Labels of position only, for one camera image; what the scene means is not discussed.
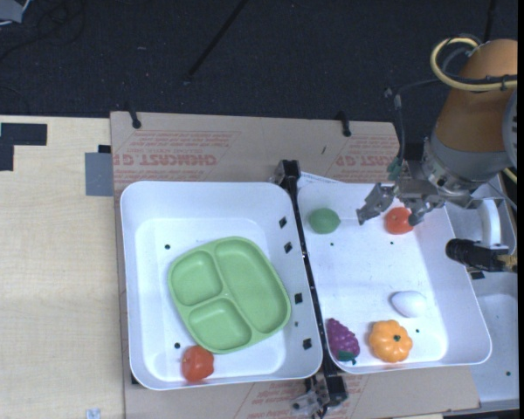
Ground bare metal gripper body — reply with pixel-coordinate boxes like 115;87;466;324
393;160;473;211

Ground red toy tomato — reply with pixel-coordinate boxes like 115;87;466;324
383;206;416;236
181;344;216;383

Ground green toy lime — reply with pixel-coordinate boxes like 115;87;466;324
307;207;342;236

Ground white plastic tray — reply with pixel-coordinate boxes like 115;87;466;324
294;180;493;375
120;180;324;392

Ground white toy egg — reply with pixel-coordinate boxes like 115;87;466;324
390;290;428;319

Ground thin black rod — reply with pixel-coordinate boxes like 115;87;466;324
286;175;341;381

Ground orange toy pumpkin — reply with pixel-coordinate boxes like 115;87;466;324
368;319;414;364

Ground purple toy grapes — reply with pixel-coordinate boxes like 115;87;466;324
325;317;362;367

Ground brown cardboard board red print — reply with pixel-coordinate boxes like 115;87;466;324
109;110;481;419

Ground green divided plate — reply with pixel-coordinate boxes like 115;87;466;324
167;236;293;355

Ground black cylinder on white bracket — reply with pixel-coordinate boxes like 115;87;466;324
445;196;513;273

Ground black block with thin wires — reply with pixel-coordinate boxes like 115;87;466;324
304;373;348;409
272;159;301;188

